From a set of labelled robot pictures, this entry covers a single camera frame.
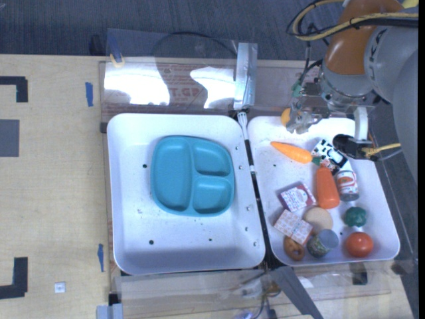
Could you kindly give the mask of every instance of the dark floor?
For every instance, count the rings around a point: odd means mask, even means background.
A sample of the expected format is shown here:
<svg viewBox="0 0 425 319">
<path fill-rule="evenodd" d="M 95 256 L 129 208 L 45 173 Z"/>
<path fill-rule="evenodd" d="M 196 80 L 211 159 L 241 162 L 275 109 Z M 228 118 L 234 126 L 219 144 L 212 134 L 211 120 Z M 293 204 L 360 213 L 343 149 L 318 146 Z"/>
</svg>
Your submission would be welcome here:
<svg viewBox="0 0 425 319">
<path fill-rule="evenodd" d="M 92 35 L 101 43 L 108 29 L 196 32 L 258 44 L 258 58 L 303 60 L 305 43 L 286 34 L 291 19 L 313 0 L 0 0 L 0 53 L 90 55 Z M 333 25 L 341 6 L 326 5 L 305 19 L 319 28 Z M 312 44 L 313 58 L 326 46 Z M 375 132 L 391 137 L 390 106 L 382 105 Z M 418 316 L 417 186 L 403 157 L 378 166 L 388 203 L 398 224 L 402 251 L 394 267 L 403 275 Z"/>
</svg>

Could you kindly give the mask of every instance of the brown donut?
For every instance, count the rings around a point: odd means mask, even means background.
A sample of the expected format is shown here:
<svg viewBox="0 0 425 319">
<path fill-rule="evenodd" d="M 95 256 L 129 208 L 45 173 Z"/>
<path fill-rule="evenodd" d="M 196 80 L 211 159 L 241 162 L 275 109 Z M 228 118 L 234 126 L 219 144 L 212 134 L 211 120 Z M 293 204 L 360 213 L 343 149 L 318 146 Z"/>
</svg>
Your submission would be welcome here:
<svg viewBox="0 0 425 319">
<path fill-rule="evenodd" d="M 289 256 L 294 261 L 300 261 L 304 258 L 305 250 L 303 245 L 300 245 L 298 242 L 295 242 L 290 237 L 285 236 L 284 239 L 284 250 L 287 256 Z"/>
</svg>

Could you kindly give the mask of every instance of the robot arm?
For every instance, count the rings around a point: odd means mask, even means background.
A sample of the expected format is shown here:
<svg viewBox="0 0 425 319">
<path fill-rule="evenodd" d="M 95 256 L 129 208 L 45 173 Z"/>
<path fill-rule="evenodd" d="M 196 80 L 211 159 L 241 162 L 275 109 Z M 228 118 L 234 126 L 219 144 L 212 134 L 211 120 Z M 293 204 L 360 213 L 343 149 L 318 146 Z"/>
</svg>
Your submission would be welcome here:
<svg viewBox="0 0 425 319">
<path fill-rule="evenodd" d="M 332 36 L 315 82 L 299 82 L 294 91 L 286 128 L 302 134 L 331 115 L 354 115 L 355 137 L 335 138 L 334 146 L 367 159 L 372 143 L 363 100 L 375 91 L 392 104 L 402 150 L 417 182 L 418 8 L 405 9 L 396 0 L 349 0 L 338 27 L 342 31 Z"/>
</svg>

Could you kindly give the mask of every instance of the orange bottle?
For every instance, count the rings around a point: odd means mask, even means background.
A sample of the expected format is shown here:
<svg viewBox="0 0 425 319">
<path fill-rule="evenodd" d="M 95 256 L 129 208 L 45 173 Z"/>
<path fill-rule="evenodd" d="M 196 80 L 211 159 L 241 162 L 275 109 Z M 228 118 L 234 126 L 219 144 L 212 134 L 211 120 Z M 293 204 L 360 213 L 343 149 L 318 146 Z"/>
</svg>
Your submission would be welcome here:
<svg viewBox="0 0 425 319">
<path fill-rule="evenodd" d="M 331 170 L 321 165 L 316 171 L 317 202 L 324 209 L 335 208 L 339 205 L 337 184 Z"/>
</svg>

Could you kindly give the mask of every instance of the donut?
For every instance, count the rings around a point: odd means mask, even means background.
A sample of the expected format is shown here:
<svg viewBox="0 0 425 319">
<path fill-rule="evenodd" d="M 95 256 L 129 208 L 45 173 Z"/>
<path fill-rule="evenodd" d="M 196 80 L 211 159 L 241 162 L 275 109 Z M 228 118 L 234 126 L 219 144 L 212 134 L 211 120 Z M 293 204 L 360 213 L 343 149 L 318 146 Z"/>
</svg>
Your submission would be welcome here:
<svg viewBox="0 0 425 319">
<path fill-rule="evenodd" d="M 298 242 L 295 242 L 290 237 L 285 236 L 284 239 L 284 250 L 287 256 L 289 256 L 294 261 L 300 261 L 304 258 L 305 250 L 303 245 L 300 245 Z"/>
<path fill-rule="evenodd" d="M 324 229 L 332 229 L 331 214 L 321 207 L 314 207 L 304 213 L 303 220 L 313 226 L 313 234 L 317 235 Z"/>
</svg>

